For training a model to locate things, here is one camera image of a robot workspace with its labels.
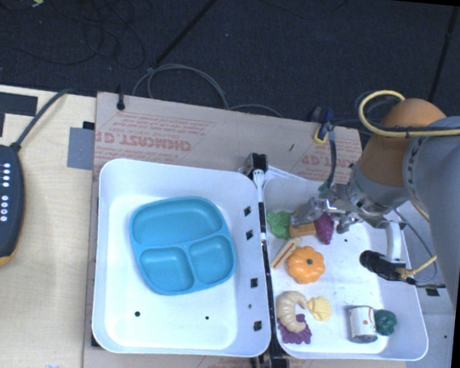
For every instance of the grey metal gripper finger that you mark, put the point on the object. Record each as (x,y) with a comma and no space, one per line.
(344,225)
(301,219)

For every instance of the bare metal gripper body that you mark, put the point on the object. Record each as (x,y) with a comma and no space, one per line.
(346,201)

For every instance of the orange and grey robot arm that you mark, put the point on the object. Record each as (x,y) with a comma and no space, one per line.
(436,168)

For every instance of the purple grapes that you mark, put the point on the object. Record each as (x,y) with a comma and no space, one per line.
(299,336)
(325,228)

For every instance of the orange carrot with green top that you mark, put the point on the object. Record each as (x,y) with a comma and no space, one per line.
(280,225)

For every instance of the thin black and white rod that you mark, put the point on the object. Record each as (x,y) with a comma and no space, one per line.
(266,248)

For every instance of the orange pumpkin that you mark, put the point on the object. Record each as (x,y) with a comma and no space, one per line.
(305,265)

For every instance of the white plastic tray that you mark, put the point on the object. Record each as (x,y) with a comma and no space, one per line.
(350,281)
(117,322)

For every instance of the yellow toy food piece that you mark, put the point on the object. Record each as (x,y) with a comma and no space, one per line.
(320,309)

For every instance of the beige croissant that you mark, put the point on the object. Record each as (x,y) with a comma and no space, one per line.
(288,309)

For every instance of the white can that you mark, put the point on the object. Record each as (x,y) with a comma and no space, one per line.
(362,323)

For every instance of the dark green broccoli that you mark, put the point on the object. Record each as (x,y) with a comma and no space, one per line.
(386,322)

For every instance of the blue divided plate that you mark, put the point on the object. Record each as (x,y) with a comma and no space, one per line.
(182,245)

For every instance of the brown cardboard board red print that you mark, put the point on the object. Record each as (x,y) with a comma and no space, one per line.
(201,143)

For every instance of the black cylinder on white bracket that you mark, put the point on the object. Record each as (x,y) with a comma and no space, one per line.
(379,263)

